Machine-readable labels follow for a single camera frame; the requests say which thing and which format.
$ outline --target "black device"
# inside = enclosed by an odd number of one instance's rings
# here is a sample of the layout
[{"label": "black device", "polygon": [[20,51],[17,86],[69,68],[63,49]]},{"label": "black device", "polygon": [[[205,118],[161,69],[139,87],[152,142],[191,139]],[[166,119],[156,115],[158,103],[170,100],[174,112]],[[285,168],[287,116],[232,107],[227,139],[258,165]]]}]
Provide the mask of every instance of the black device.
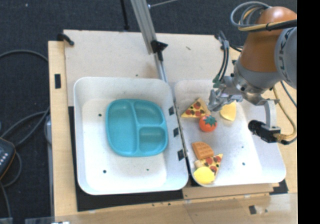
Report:
[{"label": "black device", "polygon": [[15,146],[11,142],[0,137],[0,180],[5,175],[15,155]]}]

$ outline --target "table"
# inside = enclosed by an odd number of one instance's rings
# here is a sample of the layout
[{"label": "table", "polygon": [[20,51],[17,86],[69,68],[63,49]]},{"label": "table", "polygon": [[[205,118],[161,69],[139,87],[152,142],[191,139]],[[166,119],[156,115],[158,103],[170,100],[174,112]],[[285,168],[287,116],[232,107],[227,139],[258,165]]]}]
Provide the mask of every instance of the table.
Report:
[{"label": "table", "polygon": [[[94,32],[94,31],[75,31],[75,30],[65,30],[75,44],[78,42],[87,42],[85,45],[86,51],[112,51],[110,46],[104,45],[104,36],[114,37],[114,46],[118,49],[117,38],[125,36],[125,40],[128,44],[128,51],[144,51],[144,42],[139,40],[141,35],[139,33],[129,33],[129,32]],[[191,50],[196,49],[199,55],[208,54],[208,49],[219,49],[220,43],[212,35],[185,35],[185,34],[159,34],[159,41],[168,43],[169,46],[173,45],[171,50],[166,49],[164,51],[164,59],[168,61],[165,63],[165,67],[168,67],[168,78],[176,76],[176,80],[183,79],[185,77],[179,77],[171,73],[174,68],[170,65],[177,64],[180,61],[182,68],[188,68],[188,65],[194,66],[195,64],[188,63],[188,54]],[[170,55],[177,51],[175,44],[172,42],[179,42],[178,45],[184,46],[184,53],[186,54],[181,60],[177,60],[177,55]],[[112,207],[107,209],[99,209],[94,211],[78,212],[77,211],[77,199],[75,194],[75,178],[74,178],[74,167],[72,159],[72,149],[71,149],[71,139],[70,139],[70,124],[69,124],[69,114],[68,106],[72,101],[70,90],[71,86],[68,85],[70,80],[67,81],[68,65],[70,62],[66,61],[66,51],[69,51],[72,46],[68,43],[62,41],[49,41],[48,42],[48,57],[49,57],[49,82],[50,82],[50,108],[51,108],[51,136],[52,136],[52,159],[53,159],[53,200],[54,200],[54,216],[63,217],[69,216],[69,219],[77,218],[77,221],[88,221],[98,220],[103,223],[103,220],[108,217],[117,220],[117,223],[125,223],[127,218],[136,218],[136,220],[145,221],[145,218],[149,218],[154,223],[163,223],[164,220],[174,222],[174,223],[193,223],[193,217],[190,216],[190,212],[205,211],[204,216],[207,215],[209,218],[210,212],[205,206],[210,204],[219,203],[225,201],[225,207],[230,209],[241,208],[239,205],[248,204],[252,202],[261,201],[262,204],[266,202],[272,206],[272,201],[274,196],[269,196],[269,193],[273,191],[273,187],[279,186],[278,184],[257,184],[257,185],[241,185],[241,186],[229,186],[225,188],[202,188],[202,187],[192,187],[187,184],[183,188],[183,200],[174,202],[158,202],[154,204],[142,204],[133,206],[121,206]],[[235,51],[231,52],[231,58],[237,59],[238,53]],[[90,60],[90,63],[101,63],[101,60]],[[208,69],[213,69],[210,66],[210,59],[207,62],[202,62],[203,67],[196,70],[190,70],[187,74],[187,78],[208,78],[212,77],[208,74]],[[132,76],[141,77],[157,77],[157,72],[150,69],[147,73],[145,71],[139,71],[138,73],[132,73],[128,69],[128,72]],[[288,108],[289,115],[293,120],[297,120],[297,114],[295,108],[292,107],[290,101],[286,97],[284,91],[281,89],[280,85],[276,85],[278,88],[278,93],[283,105]],[[288,88],[290,93],[296,99],[296,90]],[[274,98],[272,92],[266,92],[265,97]],[[286,120],[283,113],[277,106],[278,113],[278,125],[282,128],[283,133],[290,133],[291,126]],[[286,165],[287,175],[285,178],[286,184],[288,186],[289,195],[282,198],[285,202],[289,202],[292,207],[295,207],[296,195],[298,193],[297,185],[297,143],[293,143],[289,146],[279,146],[283,161]],[[148,209],[148,213],[152,215],[145,215],[145,210]],[[295,214],[291,216],[292,221],[295,220]]]}]

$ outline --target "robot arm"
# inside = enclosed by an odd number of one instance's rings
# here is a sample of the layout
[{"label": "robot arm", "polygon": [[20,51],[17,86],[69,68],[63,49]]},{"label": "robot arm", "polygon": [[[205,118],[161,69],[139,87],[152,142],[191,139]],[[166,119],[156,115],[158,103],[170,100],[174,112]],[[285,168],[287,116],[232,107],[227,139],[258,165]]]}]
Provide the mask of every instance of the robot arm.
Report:
[{"label": "robot arm", "polygon": [[[240,22],[234,23],[235,12],[245,6],[248,7]],[[255,12],[259,12],[255,24],[246,22],[245,19],[252,18]],[[246,2],[238,6],[231,17],[234,25],[249,33],[233,73],[214,81],[216,89],[210,92],[208,108],[219,111],[224,105],[243,99],[256,106],[263,105],[266,123],[251,121],[248,127],[267,142],[281,141],[275,109],[279,100],[264,99],[262,94],[282,80],[293,88],[297,86],[297,14],[285,7]],[[223,47],[228,46],[223,35],[219,40]]]}]

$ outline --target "black clip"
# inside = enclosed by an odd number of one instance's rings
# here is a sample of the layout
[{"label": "black clip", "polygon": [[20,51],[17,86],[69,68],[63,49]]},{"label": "black clip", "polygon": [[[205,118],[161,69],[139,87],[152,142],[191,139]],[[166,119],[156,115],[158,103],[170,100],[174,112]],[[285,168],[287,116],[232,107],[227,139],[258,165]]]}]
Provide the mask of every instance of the black clip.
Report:
[{"label": "black clip", "polygon": [[154,53],[158,54],[158,59],[160,61],[164,60],[164,57],[162,56],[162,51],[168,46],[168,44],[153,40],[151,41],[151,47]]},{"label": "black clip", "polygon": [[69,43],[70,46],[73,46],[75,43],[64,33],[58,33],[58,35],[56,36],[56,39],[58,41],[66,41]]}]

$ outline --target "white tray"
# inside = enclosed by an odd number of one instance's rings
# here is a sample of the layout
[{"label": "white tray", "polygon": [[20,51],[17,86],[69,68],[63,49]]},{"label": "white tray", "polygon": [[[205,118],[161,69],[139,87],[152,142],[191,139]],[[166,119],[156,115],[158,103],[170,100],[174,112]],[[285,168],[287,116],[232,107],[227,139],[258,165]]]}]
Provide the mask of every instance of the white tray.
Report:
[{"label": "white tray", "polygon": [[[150,157],[122,157],[108,145],[105,113],[116,99],[149,100],[162,108],[168,146]],[[172,90],[159,79],[84,77],[74,85],[76,168],[80,187],[91,195],[179,190],[189,178]]]},{"label": "white tray", "polygon": [[[208,104],[212,86],[209,80],[178,82],[174,93],[179,114],[199,97]],[[212,112],[217,120],[217,128],[212,133],[202,132],[195,119],[179,118],[191,174],[196,170],[194,162],[197,160],[192,143],[203,141],[212,147],[215,155],[223,153],[216,180],[204,187],[282,181],[286,176],[286,168],[277,143],[266,143],[248,129],[252,119],[266,121],[264,107],[253,106],[244,100],[237,103],[236,108],[236,119],[233,122],[223,119],[219,112]]]}]

